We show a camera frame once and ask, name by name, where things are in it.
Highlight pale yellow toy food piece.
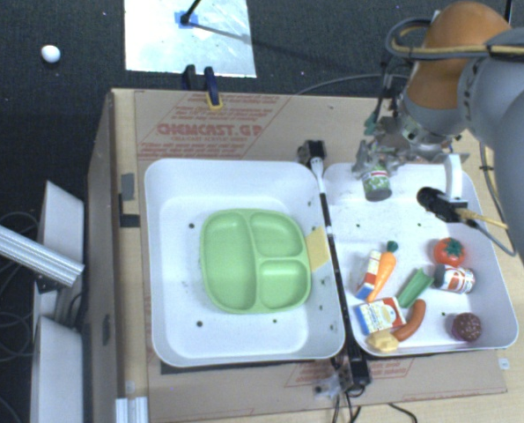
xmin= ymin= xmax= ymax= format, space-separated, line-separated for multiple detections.
xmin=365 ymin=329 xmax=400 ymax=353

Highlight brown cardboard board red print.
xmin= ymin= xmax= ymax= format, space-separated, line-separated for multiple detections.
xmin=87 ymin=88 xmax=509 ymax=423

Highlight orange tomato with green top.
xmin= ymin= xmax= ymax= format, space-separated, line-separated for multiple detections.
xmin=432 ymin=237 xmax=468 ymax=268

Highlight small can with green label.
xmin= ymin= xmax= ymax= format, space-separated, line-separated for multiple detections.
xmin=360 ymin=167 xmax=393 ymax=203

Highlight yellow cheese slice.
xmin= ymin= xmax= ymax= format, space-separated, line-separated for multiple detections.
xmin=305 ymin=226 xmax=331 ymax=274

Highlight orange carrot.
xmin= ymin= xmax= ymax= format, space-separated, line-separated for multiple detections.
xmin=365 ymin=240 xmax=400 ymax=303

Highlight green divided plate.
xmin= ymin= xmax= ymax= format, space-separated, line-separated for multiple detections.
xmin=199 ymin=208 xmax=314 ymax=315

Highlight small orange and white carton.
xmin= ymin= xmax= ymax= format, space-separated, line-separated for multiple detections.
xmin=354 ymin=249 xmax=384 ymax=301

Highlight white plastic tray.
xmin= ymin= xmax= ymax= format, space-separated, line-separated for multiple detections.
xmin=144 ymin=157 xmax=347 ymax=368
xmin=322 ymin=160 xmax=520 ymax=357

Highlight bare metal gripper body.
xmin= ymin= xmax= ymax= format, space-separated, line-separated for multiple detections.
xmin=370 ymin=119 xmax=456 ymax=167

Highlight black block with thin wires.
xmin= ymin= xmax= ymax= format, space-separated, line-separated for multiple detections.
xmin=297 ymin=138 xmax=327 ymax=165
xmin=331 ymin=353 xmax=373 ymax=392

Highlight red and white can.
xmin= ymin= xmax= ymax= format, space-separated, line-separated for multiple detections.
xmin=432 ymin=264 xmax=476 ymax=295

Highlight dark red round biscuit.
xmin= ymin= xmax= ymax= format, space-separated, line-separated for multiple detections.
xmin=451 ymin=312 xmax=483 ymax=343

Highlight white yellow and red carton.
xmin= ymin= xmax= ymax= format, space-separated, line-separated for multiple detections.
xmin=354 ymin=296 xmax=408 ymax=337

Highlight thin black and white rod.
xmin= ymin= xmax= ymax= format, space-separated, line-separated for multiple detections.
xmin=309 ymin=157 xmax=365 ymax=372

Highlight orange-brown sausage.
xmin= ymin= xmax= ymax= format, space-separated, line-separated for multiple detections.
xmin=391 ymin=298 xmax=428 ymax=342

